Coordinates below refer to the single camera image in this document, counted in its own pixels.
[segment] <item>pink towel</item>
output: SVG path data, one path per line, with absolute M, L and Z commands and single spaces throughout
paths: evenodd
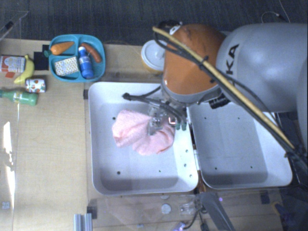
M 175 129 L 168 122 L 154 135 L 148 135 L 148 122 L 151 117 L 132 110 L 122 110 L 112 126 L 117 147 L 132 145 L 141 155 L 161 153 L 170 148 L 174 141 Z

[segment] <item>blue divided plate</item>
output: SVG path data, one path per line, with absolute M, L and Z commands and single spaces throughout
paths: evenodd
M 73 41 L 74 45 L 72 45 L 69 49 L 64 51 L 61 55 L 50 55 L 48 57 L 49 59 L 49 66 L 51 69 L 52 74 L 59 80 L 62 81 L 68 81 L 68 82 L 94 82 L 99 80 L 103 74 L 105 73 L 106 69 L 106 60 L 105 60 L 105 51 L 103 48 L 102 42 L 90 35 L 84 35 L 84 34 L 66 34 L 66 35 L 59 35 L 52 39 L 52 41 L 49 44 L 49 49 L 52 47 L 52 45 L 61 43 L 61 42 L 67 42 L 67 41 Z M 54 63 L 60 60 L 64 60 L 66 58 L 70 58 L 73 56 L 76 56 L 78 59 L 78 47 L 81 43 L 87 43 L 90 46 L 92 46 L 101 56 L 102 61 L 100 63 L 97 63 L 94 61 L 93 57 L 90 54 L 91 62 L 92 62 L 92 69 L 94 72 L 94 77 L 91 79 L 85 79 L 81 72 L 75 72 L 70 75 L 66 76 L 58 76 L 55 72 Z

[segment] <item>dark floor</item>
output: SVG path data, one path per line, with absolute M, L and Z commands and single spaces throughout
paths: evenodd
M 281 0 L 291 22 L 307 23 L 308 0 Z M 23 39 L 51 40 L 61 34 L 90 34 L 102 42 L 142 45 L 162 20 L 204 23 L 222 31 L 261 23 L 264 12 L 287 16 L 279 0 L 0 0 L 2 10 L 29 11 Z M 284 22 L 272 13 L 264 22 Z

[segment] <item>table surface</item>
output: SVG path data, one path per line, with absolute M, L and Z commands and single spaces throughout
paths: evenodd
M 25 55 L 33 59 L 49 41 L 5 39 L 1 54 Z M 159 83 L 160 76 L 142 65 L 141 47 L 104 45 L 106 72 L 101 81 Z M 93 230 L 172 230 L 192 215 L 181 215 L 180 204 L 191 195 L 104 197 L 91 182 L 90 124 L 84 90 L 90 83 L 57 80 L 50 71 L 35 71 L 46 80 L 47 91 L 40 93 L 36 106 L 0 100 L 0 126 L 9 121 L 12 147 L 18 149 L 16 190 L 12 219 L 0 212 L 1 230 L 73 230 L 74 214 L 85 214 L 87 206 L 101 207 L 93 220 Z M 16 88 L 13 79 L 0 72 L 1 87 Z M 262 205 L 259 191 L 222 192 L 223 206 L 237 230 L 282 230 L 279 217 L 271 205 Z M 277 190 L 269 191 L 271 201 L 280 201 Z M 161 206 L 171 206 L 162 214 Z M 216 230 L 208 214 L 204 215 L 211 230 Z M 192 227 L 199 230 L 200 222 Z

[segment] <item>toy banana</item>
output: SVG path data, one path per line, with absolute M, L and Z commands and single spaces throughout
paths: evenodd
M 30 78 L 34 73 L 34 62 L 25 55 L 26 66 L 24 72 L 14 80 L 14 84 L 24 84 L 27 78 Z

